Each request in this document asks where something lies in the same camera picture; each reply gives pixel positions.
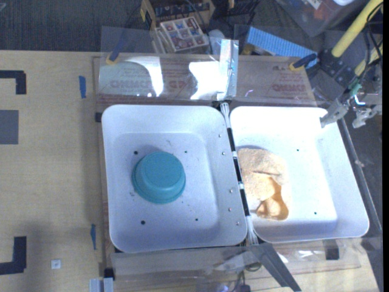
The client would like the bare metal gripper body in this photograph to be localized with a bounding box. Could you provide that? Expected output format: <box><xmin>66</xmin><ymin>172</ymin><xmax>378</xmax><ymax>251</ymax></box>
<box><xmin>349</xmin><ymin>91</ymin><xmax>383</xmax><ymax>109</ymax></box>

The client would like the white plastic tray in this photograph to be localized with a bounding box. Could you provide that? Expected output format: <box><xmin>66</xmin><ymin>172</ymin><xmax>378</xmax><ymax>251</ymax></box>
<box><xmin>100</xmin><ymin>103</ymin><xmax>249</xmax><ymax>254</ymax></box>
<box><xmin>229</xmin><ymin>105</ymin><xmax>371</xmax><ymax>245</ymax></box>

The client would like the brown cardboard board red print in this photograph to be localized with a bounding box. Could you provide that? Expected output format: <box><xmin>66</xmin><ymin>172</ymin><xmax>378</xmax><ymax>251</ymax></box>
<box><xmin>92</xmin><ymin>53</ymin><xmax>370</xmax><ymax>281</ymax></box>

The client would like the yellow crumpled cloth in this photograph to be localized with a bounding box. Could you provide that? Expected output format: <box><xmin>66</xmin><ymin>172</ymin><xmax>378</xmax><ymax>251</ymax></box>
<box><xmin>236</xmin><ymin>147</ymin><xmax>291</xmax><ymax>221</ymax></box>

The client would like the teal bowl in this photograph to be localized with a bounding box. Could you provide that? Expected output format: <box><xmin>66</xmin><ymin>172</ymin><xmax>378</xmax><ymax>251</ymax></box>
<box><xmin>131</xmin><ymin>151</ymin><xmax>187</xmax><ymax>205</ymax></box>

